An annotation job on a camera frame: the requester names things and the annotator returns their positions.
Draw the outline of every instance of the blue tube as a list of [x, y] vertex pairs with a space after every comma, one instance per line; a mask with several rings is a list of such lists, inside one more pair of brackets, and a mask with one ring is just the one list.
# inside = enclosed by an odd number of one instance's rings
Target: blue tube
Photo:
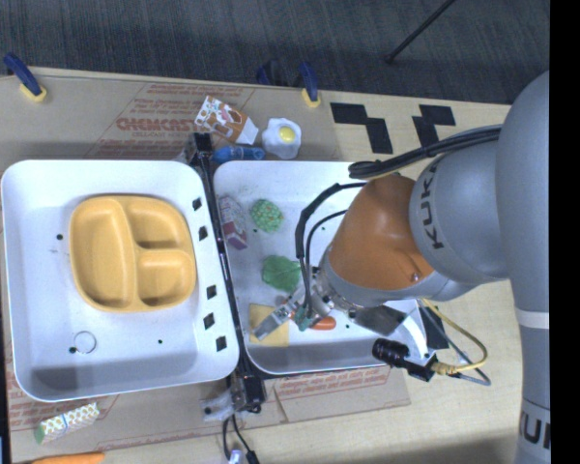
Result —
[[215, 150], [212, 160], [215, 163], [226, 163], [231, 160], [262, 160], [266, 153], [262, 148], [243, 148], [240, 146], [224, 146]]

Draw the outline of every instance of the orange toy carrot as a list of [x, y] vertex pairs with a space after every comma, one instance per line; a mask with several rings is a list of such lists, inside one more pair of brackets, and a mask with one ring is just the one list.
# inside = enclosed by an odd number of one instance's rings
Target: orange toy carrot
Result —
[[73, 455], [58, 455], [46, 457], [32, 462], [32, 464], [99, 464], [105, 459], [103, 452], [75, 453]]

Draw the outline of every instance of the yellow cable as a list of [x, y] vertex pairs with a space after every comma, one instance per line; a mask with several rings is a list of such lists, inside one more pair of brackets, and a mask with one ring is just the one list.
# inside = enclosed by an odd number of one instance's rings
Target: yellow cable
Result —
[[469, 369], [477, 369], [478, 367], [482, 367], [487, 361], [487, 349], [485, 348], [485, 346], [474, 335], [468, 333], [462, 327], [455, 324], [452, 320], [450, 320], [447, 316], [445, 316], [431, 301], [429, 301], [426, 298], [422, 298], [421, 301], [427, 307], [429, 307], [436, 316], [438, 316], [441, 320], [446, 322], [450, 327], [453, 327], [454, 329], [458, 330], [461, 334], [473, 340], [473, 342], [475, 342], [477, 347], [481, 349], [481, 352], [483, 353], [483, 358], [481, 358], [480, 361], [473, 362], [471, 364], [455, 365], [455, 364], [447, 364], [446, 362], [435, 362], [431, 366], [432, 371], [435, 371], [439, 375], [453, 375], [455, 373], [459, 373], [460, 371], [468, 371]]

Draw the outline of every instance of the drain hole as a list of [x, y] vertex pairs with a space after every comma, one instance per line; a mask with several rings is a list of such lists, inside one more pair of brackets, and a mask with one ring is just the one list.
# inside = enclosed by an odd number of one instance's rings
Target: drain hole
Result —
[[225, 341], [225, 337], [221, 336], [217, 339], [217, 352], [222, 351], [228, 346], [227, 342]]
[[209, 330], [215, 324], [215, 315], [213, 313], [207, 314], [204, 317], [204, 329]]

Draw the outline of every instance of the yellow clamp tip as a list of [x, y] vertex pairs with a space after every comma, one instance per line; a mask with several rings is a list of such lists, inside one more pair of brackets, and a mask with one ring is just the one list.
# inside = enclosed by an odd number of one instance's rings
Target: yellow clamp tip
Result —
[[310, 106], [311, 108], [315, 108], [320, 104], [320, 95], [318, 95], [318, 99], [316, 101], [312, 101], [305, 88], [303, 88], [301, 91], [301, 96], [303, 97], [305, 103], [307, 103], [307, 106]]
[[21, 91], [26, 97], [28, 97], [33, 102], [40, 103], [47, 96], [47, 90], [41, 85], [39, 85], [39, 87], [41, 88], [41, 92], [38, 95], [34, 95], [32, 91], [26, 88], [23, 84], [19, 84], [19, 91]]

